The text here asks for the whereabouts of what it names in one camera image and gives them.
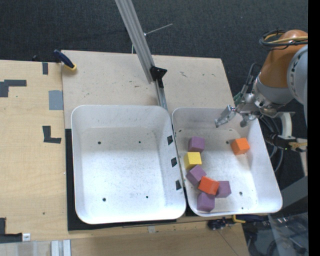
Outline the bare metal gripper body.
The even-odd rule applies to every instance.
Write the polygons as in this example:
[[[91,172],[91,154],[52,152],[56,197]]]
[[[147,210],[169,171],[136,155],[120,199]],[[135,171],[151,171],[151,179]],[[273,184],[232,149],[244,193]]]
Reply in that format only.
[[[238,93],[235,96],[235,109],[241,115],[265,115],[274,118],[278,112],[278,105],[269,101],[261,93]]]

